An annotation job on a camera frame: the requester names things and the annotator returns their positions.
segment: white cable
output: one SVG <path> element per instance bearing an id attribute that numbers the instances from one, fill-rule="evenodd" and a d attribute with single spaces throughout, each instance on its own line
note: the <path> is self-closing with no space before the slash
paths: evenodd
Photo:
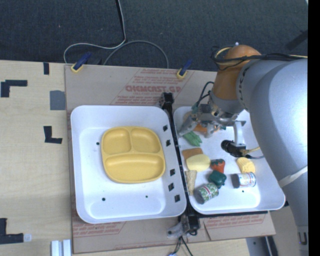
<path id="1" fill-rule="evenodd" d="M 302 174 L 306 173 L 307 171 L 308 171 L 308 165 L 302 168 L 301 170 L 297 171 L 296 173 L 292 175 L 288 175 L 283 179 L 279 180 L 278 184 L 280 188 L 283 188 L 284 186 L 290 184 L 291 182 L 294 182 L 296 179 L 298 179 Z"/>
<path id="2" fill-rule="evenodd" d="M 63 59 L 64 59 L 64 62 L 66 64 L 68 63 L 67 59 L 66 59 L 66 53 L 72 47 L 75 47 L 75 46 L 92 46 L 92 47 L 97 47 L 97 48 L 101 48 L 101 49 L 105 49 L 105 50 L 114 50 L 114 49 L 122 46 L 126 42 L 127 36 L 126 36 L 125 20 L 124 20 L 124 15 L 123 15 L 123 12 L 122 12 L 122 7 L 121 7 L 121 4 L 120 4 L 120 0 L 118 0 L 118 3 L 119 3 L 119 9 L 120 9 L 122 27 L 123 27 L 123 36 L 124 36 L 123 41 L 120 44 L 118 44 L 117 46 L 114 46 L 114 47 L 104 47 L 104 46 L 101 46 L 101 45 L 96 45 L 96 44 L 87 43 L 87 42 L 74 43 L 74 44 L 68 46 L 68 48 L 64 50 Z"/>

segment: yellow plate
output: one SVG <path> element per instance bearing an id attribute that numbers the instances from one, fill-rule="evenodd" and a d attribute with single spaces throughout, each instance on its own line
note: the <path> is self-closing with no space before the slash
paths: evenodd
<path id="1" fill-rule="evenodd" d="M 102 136 L 101 154 L 105 173 L 118 183 L 151 182 L 166 170 L 159 137 L 145 127 L 108 129 Z"/>

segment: tin can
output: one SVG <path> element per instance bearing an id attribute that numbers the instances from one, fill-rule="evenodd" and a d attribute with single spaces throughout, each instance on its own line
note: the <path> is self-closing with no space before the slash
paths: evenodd
<path id="1" fill-rule="evenodd" d="M 257 183 L 253 172 L 237 173 L 231 176 L 232 185 L 237 188 L 254 187 Z"/>
<path id="2" fill-rule="evenodd" d="M 215 183 L 208 183 L 198 189 L 195 189 L 193 195 L 196 201 L 203 205 L 210 199 L 217 197 L 219 195 L 219 190 Z"/>

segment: dark floor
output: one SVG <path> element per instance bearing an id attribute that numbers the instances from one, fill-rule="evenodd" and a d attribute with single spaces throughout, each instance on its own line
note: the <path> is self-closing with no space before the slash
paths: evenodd
<path id="1" fill-rule="evenodd" d="M 239 42 L 262 54 L 308 55 L 306 0 L 120 0 L 128 42 L 158 45 L 169 67 L 192 59 L 191 69 L 215 71 L 213 46 Z M 76 43 L 111 46 L 123 40 L 115 0 L 0 0 L 0 60 L 64 62 Z M 73 63 L 85 52 L 102 62 L 112 50 L 76 46 L 66 53 Z M 108 65 L 165 68 L 151 44 L 132 43 Z"/>

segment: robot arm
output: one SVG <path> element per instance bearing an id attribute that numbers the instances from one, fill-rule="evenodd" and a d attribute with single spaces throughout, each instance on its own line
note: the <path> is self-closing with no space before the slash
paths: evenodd
<path id="1" fill-rule="evenodd" d="M 246 45 L 226 50 L 224 59 L 214 59 L 219 71 L 207 104 L 193 106 L 178 134 L 198 123 L 235 127 L 239 113 L 248 111 L 260 149 L 292 209 L 301 255 L 309 255 L 308 60 L 270 58 Z"/>

